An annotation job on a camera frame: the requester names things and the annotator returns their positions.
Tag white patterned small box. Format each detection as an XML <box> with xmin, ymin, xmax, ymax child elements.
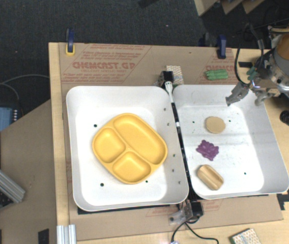
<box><xmin>165</xmin><ymin>65</ymin><xmax>185</xmax><ymax>85</ymax></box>
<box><xmin>229</xmin><ymin>228</ymin><xmax>259</xmax><ymax>244</ymax></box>

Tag thin black and white rod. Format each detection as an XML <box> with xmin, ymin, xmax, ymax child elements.
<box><xmin>164</xmin><ymin>81</ymin><xmax>194</xmax><ymax>203</ymax></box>

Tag green asparagus bundle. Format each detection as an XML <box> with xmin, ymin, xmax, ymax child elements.
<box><xmin>205</xmin><ymin>69</ymin><xmax>229</xmax><ymax>81</ymax></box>

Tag tan round biscuit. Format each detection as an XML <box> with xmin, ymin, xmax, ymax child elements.
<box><xmin>204</xmin><ymin>116</ymin><xmax>226</xmax><ymax>134</ymax></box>

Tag yellow divided plate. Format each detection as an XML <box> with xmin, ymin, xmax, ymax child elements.
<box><xmin>91</xmin><ymin>112</ymin><xmax>168</xmax><ymax>186</ymax></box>

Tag white plastic tray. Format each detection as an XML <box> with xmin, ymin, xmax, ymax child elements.
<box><xmin>172</xmin><ymin>84</ymin><xmax>289</xmax><ymax>200</ymax></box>
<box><xmin>66</xmin><ymin>85</ymin><xmax>190</xmax><ymax>212</ymax></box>

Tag tan bread bun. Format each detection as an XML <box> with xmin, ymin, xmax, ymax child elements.
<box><xmin>196</xmin><ymin>164</ymin><xmax>224</xmax><ymax>191</ymax></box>

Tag purple grapes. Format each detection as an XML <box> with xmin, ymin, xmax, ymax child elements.
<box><xmin>195</xmin><ymin>139</ymin><xmax>220</xmax><ymax>162</ymax></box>

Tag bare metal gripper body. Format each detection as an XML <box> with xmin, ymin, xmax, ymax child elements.
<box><xmin>250</xmin><ymin>59</ymin><xmax>289</xmax><ymax>98</ymax></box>

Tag brown cardboard board, red print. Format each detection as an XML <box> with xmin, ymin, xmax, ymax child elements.
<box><xmin>57</xmin><ymin>42</ymin><xmax>285</xmax><ymax>241</ymax></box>

